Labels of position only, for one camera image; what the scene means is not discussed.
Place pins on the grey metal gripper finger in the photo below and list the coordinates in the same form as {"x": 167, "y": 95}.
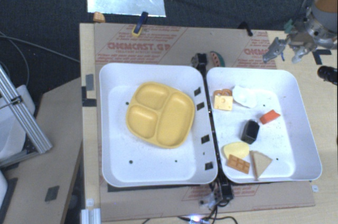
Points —
{"x": 274, "y": 50}
{"x": 299, "y": 54}

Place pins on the white plastic tray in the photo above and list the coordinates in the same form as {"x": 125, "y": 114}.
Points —
{"x": 158, "y": 164}
{"x": 290, "y": 138}

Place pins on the white toy fried egg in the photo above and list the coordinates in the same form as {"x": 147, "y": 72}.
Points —
{"x": 244, "y": 97}

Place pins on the toy triangular sandwich bread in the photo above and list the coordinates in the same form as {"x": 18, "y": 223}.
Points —
{"x": 261, "y": 163}

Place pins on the yellow toy potato chip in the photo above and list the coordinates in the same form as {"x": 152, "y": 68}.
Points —
{"x": 236, "y": 149}

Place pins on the brown toy waffle biscuit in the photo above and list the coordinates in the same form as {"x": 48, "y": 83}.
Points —
{"x": 238, "y": 164}

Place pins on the brown cardboard board red print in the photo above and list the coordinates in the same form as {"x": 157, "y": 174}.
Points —
{"x": 163, "y": 43}

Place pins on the yellow divided plate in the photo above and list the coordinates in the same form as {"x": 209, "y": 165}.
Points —
{"x": 161, "y": 114}

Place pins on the brown toy pretzel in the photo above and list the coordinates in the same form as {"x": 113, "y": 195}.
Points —
{"x": 221, "y": 92}

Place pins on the black cup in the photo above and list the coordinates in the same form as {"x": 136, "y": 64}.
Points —
{"x": 250, "y": 131}

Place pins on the toy watermelon slice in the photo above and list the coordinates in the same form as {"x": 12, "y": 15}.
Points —
{"x": 217, "y": 58}

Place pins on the yellow toy cheese block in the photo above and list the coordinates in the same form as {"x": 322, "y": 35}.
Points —
{"x": 223, "y": 103}

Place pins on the black cylinder on white bracket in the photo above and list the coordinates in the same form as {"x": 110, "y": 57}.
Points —
{"x": 328, "y": 74}

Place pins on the thin black rod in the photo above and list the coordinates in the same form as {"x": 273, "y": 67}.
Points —
{"x": 212, "y": 122}

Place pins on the orange toy biscuit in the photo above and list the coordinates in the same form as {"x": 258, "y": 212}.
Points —
{"x": 98, "y": 17}

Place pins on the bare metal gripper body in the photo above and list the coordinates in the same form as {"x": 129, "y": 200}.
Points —
{"x": 311, "y": 36}

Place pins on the orange toy wedge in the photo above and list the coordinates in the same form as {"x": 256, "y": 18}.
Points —
{"x": 269, "y": 117}

